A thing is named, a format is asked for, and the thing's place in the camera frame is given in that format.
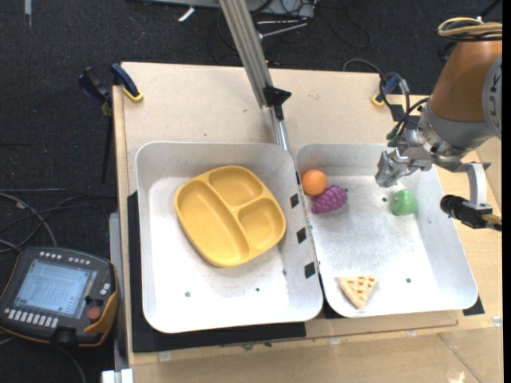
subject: black floor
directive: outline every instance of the black floor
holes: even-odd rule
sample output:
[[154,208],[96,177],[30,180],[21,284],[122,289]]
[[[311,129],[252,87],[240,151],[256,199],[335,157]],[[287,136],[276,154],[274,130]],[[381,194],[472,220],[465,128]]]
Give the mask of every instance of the black floor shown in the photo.
[[[271,66],[342,70],[359,58],[400,73],[412,93],[427,94],[446,46],[436,27],[475,17],[492,1],[321,0],[307,27],[264,39],[263,47]],[[50,245],[48,232],[15,197],[46,218],[59,245],[109,256],[106,218],[116,208],[116,183],[113,157],[101,182],[108,119],[77,78],[92,66],[110,85],[109,67],[120,61],[240,65],[222,41],[230,38],[218,10],[199,8],[178,22],[187,9],[125,0],[0,0],[0,243]],[[501,21],[502,4],[485,19]],[[264,27],[263,34],[273,30]],[[347,70],[374,72],[362,62]],[[0,251],[3,288],[16,255],[3,244]],[[1,382],[80,381],[58,349],[7,338],[0,335]],[[71,354],[88,382],[113,368],[111,341]]]

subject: red button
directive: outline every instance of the red button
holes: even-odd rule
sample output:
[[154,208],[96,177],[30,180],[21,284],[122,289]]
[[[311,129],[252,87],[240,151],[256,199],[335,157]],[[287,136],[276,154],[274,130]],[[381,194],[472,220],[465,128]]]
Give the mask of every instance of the red button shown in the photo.
[[93,308],[89,309],[87,316],[91,322],[95,322],[101,317],[101,310],[97,306],[94,306]]

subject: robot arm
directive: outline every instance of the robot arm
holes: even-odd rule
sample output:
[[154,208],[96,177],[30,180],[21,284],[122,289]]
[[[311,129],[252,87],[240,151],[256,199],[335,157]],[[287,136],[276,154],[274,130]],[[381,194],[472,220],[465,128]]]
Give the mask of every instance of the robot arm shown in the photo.
[[394,150],[382,153],[375,178],[388,188],[403,176],[429,170],[432,164],[450,172],[465,172],[469,175],[470,200],[446,196],[441,201],[442,210],[472,228],[501,231],[501,219],[492,215],[491,206],[485,202],[484,170],[489,164],[461,161],[489,138],[501,139],[501,25],[472,20],[477,24],[466,26],[468,20],[463,19],[463,27],[456,29],[442,28],[448,22],[439,27],[439,33],[442,30],[451,39],[457,35],[467,38],[461,39],[446,62],[422,107],[417,127],[404,128],[391,139],[389,146]]

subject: yellow divided plate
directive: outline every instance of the yellow divided plate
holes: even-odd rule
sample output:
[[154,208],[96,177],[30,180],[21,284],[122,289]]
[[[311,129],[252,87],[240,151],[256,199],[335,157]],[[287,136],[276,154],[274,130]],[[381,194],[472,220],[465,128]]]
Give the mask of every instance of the yellow divided plate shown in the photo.
[[174,208],[188,239],[218,267],[254,259],[286,232],[275,197],[241,166],[223,166],[190,179],[177,190]]

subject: wooden table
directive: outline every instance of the wooden table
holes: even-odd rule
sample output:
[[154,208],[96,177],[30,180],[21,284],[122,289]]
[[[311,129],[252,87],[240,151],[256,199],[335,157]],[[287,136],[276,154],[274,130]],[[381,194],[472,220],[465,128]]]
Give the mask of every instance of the wooden table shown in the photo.
[[[135,382],[503,381],[501,233],[460,223],[458,234],[484,314],[465,316],[455,310],[352,319],[319,315],[306,322],[305,339],[134,353],[126,200],[137,189],[138,148],[158,140],[274,140],[268,110],[258,107],[243,68],[122,66],[144,93],[142,102],[133,103],[113,87],[125,296],[125,322],[120,326],[125,328]],[[276,87],[292,92],[284,114],[293,157],[310,143],[383,143],[393,126],[388,109],[370,103],[378,88],[377,74],[272,69],[271,76]],[[500,215],[501,142],[490,140],[479,152],[493,163],[487,171],[487,202]],[[479,160],[479,154],[472,152],[467,160]],[[441,169],[438,174],[446,194],[469,197],[465,175]]]

